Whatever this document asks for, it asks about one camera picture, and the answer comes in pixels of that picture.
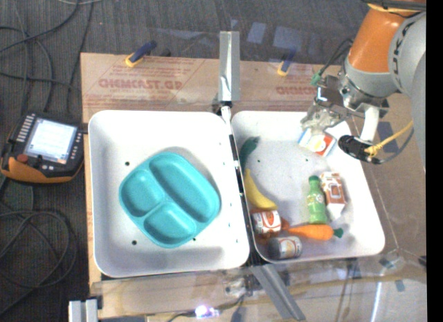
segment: small box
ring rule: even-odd
[[[320,175],[321,188],[325,193],[326,211],[329,218],[338,219],[346,206],[345,193],[341,183],[340,174],[337,172],[324,172]]]

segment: toy carrot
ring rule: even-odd
[[[308,224],[297,227],[289,227],[286,229],[292,235],[300,237],[313,238],[315,240],[328,241],[332,236],[341,238],[343,235],[343,229],[333,229],[328,224]]]

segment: gray carpet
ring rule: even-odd
[[[80,121],[80,51],[129,54],[155,39],[159,47],[153,54],[168,48],[177,57],[217,58],[219,31],[238,30],[242,60],[278,60],[295,48],[294,61],[323,64],[344,39],[355,36],[368,11],[361,0],[102,0],[77,8],[56,0],[0,0],[0,6],[0,50],[22,40],[24,31],[42,33],[75,11],[63,26],[38,38],[51,56],[52,69],[34,39],[26,48],[18,44],[0,52],[1,144],[25,109]],[[25,74],[59,82],[24,82]],[[54,254],[60,257],[66,244],[59,222],[36,218],[33,224],[53,247],[27,228],[7,253],[1,252],[0,321],[67,321],[68,301],[84,300],[89,293],[83,171],[66,184],[52,186],[31,188],[6,181],[0,195],[0,214],[55,211],[71,227],[61,269],[44,283],[63,276],[75,259],[62,282],[39,289],[28,286],[44,284],[41,280],[56,264]],[[0,217],[0,250],[21,220]],[[17,286],[17,281],[26,286]]]

